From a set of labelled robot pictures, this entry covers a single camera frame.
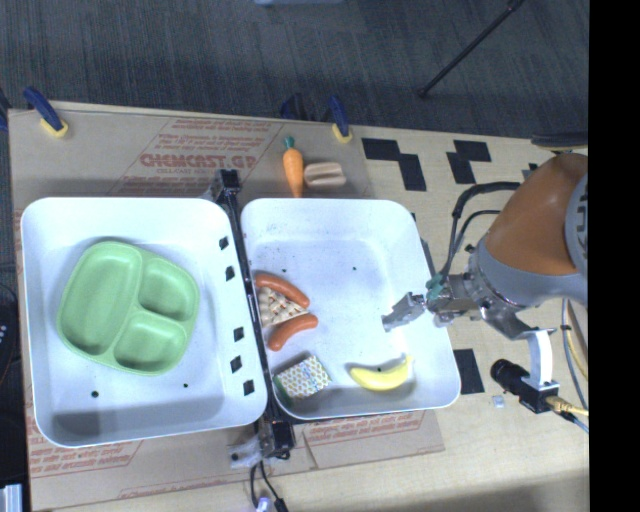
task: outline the green plate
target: green plate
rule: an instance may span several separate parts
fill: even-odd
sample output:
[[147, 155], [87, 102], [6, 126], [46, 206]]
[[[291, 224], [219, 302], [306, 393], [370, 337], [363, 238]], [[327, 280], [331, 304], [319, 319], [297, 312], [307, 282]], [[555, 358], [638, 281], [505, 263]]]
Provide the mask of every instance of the green plate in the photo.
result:
[[97, 363], [159, 375], [182, 358], [200, 301], [198, 285], [171, 261], [121, 242], [87, 249], [62, 295], [57, 328]]

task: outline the yellow clamp tip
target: yellow clamp tip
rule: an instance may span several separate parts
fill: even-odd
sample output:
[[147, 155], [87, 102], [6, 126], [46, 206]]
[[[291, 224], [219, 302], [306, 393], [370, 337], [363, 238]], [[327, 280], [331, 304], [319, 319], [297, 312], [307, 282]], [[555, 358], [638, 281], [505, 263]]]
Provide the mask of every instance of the yellow clamp tip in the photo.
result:
[[353, 139], [353, 134], [351, 133], [351, 130], [349, 130], [349, 135], [345, 137], [340, 133], [340, 128], [338, 128], [337, 124], [333, 123], [333, 126], [331, 127], [331, 129], [333, 130], [333, 134], [336, 136], [336, 139], [338, 139], [343, 144], [346, 144], [351, 139]]
[[49, 123], [47, 123], [44, 120], [44, 118], [40, 119], [40, 126], [42, 126], [45, 130], [47, 130], [47, 132], [53, 135], [56, 139], [61, 139], [67, 134], [67, 131], [69, 130], [69, 125], [65, 123], [62, 119], [60, 119], [60, 122], [62, 123], [62, 128], [60, 128], [59, 130], [54, 129], [54, 127], [51, 126]]

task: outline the carrot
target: carrot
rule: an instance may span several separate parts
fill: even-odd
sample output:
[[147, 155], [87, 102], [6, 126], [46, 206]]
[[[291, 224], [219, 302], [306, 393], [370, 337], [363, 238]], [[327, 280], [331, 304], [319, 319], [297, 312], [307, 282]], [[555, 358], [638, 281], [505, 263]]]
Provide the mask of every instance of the carrot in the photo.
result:
[[268, 287], [276, 292], [280, 292], [287, 299], [292, 300], [303, 308], [308, 308], [311, 301], [304, 293], [289, 281], [271, 274], [258, 274], [256, 276], [256, 286], [258, 288]]
[[304, 331], [306, 329], [314, 329], [318, 326], [318, 317], [312, 315], [311, 313], [307, 313], [305, 315], [296, 316], [291, 320], [287, 320], [286, 322], [280, 324], [269, 338], [269, 342], [267, 346], [277, 352], [284, 344], [287, 342], [291, 336], [294, 334]]
[[293, 137], [287, 137], [284, 140], [287, 150], [282, 155], [282, 164], [293, 197], [302, 197], [304, 162], [302, 160], [302, 153], [293, 147], [294, 143]]

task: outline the banana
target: banana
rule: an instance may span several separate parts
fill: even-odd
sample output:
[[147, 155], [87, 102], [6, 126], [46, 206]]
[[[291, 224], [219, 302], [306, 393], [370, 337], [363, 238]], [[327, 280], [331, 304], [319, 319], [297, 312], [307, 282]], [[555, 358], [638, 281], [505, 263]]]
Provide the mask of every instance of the banana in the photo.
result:
[[349, 375], [363, 388], [372, 391], [388, 391], [397, 388], [407, 380], [411, 361], [413, 356], [407, 355], [402, 363], [385, 371], [355, 366], [349, 370]]

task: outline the hot dog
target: hot dog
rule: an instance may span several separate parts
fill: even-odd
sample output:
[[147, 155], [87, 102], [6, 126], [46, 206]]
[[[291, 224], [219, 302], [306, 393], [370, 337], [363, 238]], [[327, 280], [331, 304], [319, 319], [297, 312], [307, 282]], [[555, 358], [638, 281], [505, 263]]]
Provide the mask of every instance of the hot dog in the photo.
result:
[[318, 326], [318, 317], [312, 315], [311, 313], [307, 313], [306, 315], [297, 316], [292, 318], [291, 320], [287, 320], [286, 322], [280, 324], [269, 338], [269, 343], [267, 346], [277, 352], [280, 350], [284, 344], [287, 342], [291, 336], [294, 334], [304, 331], [306, 329], [314, 329]]
[[280, 292], [289, 300], [292, 300], [303, 308], [308, 308], [311, 303], [309, 298], [290, 282], [271, 274], [258, 274], [256, 276], [256, 286], [258, 288], [267, 286], [276, 292]]

